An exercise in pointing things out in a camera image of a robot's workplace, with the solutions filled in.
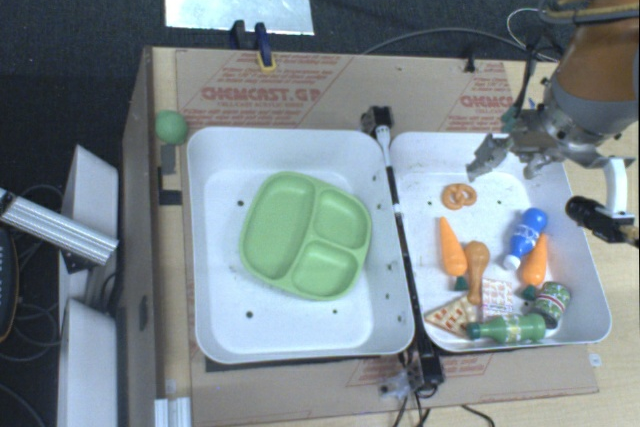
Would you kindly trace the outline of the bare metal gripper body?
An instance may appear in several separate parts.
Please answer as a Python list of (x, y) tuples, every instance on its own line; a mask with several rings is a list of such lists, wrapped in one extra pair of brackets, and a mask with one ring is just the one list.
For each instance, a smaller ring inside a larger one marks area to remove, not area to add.
[(525, 162), (571, 160), (578, 164), (604, 164), (598, 147), (619, 133), (619, 120), (602, 109), (561, 107), (510, 108), (503, 115), (503, 132), (511, 150)]

